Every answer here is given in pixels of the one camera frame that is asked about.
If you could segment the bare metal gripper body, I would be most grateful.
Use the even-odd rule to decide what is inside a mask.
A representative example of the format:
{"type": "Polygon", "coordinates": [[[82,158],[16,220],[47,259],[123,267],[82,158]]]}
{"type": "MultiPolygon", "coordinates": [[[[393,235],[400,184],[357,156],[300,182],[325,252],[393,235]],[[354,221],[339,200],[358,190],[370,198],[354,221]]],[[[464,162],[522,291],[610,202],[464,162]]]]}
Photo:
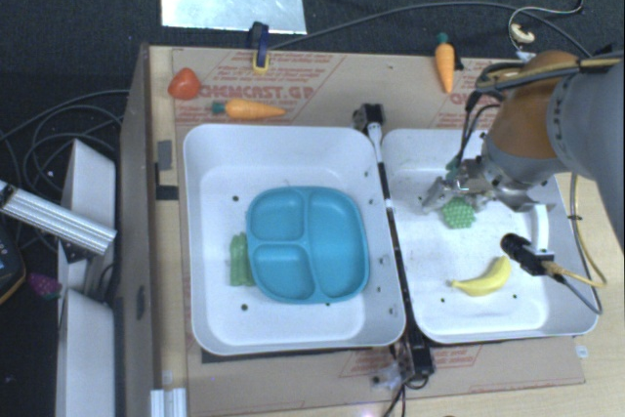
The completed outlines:
{"type": "Polygon", "coordinates": [[[469,196],[480,192],[490,192],[490,201],[500,202],[514,212],[527,212],[538,204],[528,194],[531,185],[513,180],[483,158],[453,158],[443,178],[450,182],[451,196],[464,198],[469,204],[469,196]]]}

